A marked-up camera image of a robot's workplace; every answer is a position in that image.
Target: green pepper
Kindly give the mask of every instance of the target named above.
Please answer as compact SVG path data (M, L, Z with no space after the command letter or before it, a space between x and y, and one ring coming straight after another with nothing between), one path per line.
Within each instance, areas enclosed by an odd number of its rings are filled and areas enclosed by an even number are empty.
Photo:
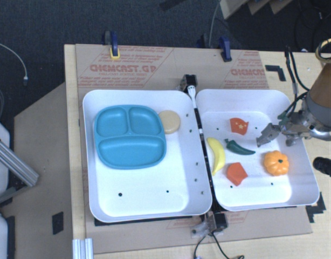
M241 155L250 155L256 153L255 151L251 151L250 149L246 149L241 147L239 144L235 142L235 140L224 139L226 142L226 148L233 153L241 154Z

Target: blue clamp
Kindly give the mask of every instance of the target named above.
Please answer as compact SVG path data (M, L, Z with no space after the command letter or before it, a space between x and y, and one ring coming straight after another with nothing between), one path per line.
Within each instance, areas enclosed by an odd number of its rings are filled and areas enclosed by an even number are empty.
M119 59L120 58L120 50L118 48L118 36L114 31L105 31L102 37L102 44L103 45L111 45L110 53L112 59Z
M231 56L230 56L230 41L227 37L221 36L218 40L219 47L223 50L220 55L223 58L224 62L231 62Z

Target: table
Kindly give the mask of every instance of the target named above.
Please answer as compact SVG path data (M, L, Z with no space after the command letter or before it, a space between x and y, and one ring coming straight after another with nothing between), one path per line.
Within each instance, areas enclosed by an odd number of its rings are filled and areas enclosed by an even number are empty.
M181 52L182 48L175 48L175 50ZM76 46L65 45L64 51L73 238L85 239L84 194L81 169L80 130L78 126L79 109ZM191 53L198 53L198 50L186 49L186 53L191 55ZM263 65L279 65L289 78L284 53L260 51L259 54ZM303 83L307 86L311 86L321 71L321 63L312 53L295 53L295 59L298 73L302 74L301 79ZM290 100L293 99L289 79L285 83L280 83L277 74L274 72L266 72L266 78L270 89L280 90L285 93ZM313 162L317 156L331 158L331 142L310 139L305 141L305 145L311 162ZM312 234L224 242L222 243L222 247L225 253L232 258L240 254L244 254L246 258L331 258L331 178L316 170L314 171L326 205L326 211L324 214L315 215L315 223L312 224ZM97 254L95 258L192 258L193 251L194 246L190 245L128 251L124 253ZM219 258L221 256L214 243L201 245L197 255L201 255L203 258Z

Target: blue plate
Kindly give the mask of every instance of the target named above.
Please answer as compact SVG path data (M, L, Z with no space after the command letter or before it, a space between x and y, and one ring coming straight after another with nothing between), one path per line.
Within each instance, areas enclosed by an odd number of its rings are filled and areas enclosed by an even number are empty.
M95 145L101 161L115 169L157 165L166 154L166 137L158 114L139 105L111 106L95 119Z

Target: orange pumpkin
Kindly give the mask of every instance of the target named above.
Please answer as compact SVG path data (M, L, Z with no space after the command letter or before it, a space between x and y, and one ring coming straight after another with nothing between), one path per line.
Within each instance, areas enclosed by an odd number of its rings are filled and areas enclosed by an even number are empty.
M273 175L285 175L289 171L289 161L280 151L268 152L264 157L264 166Z

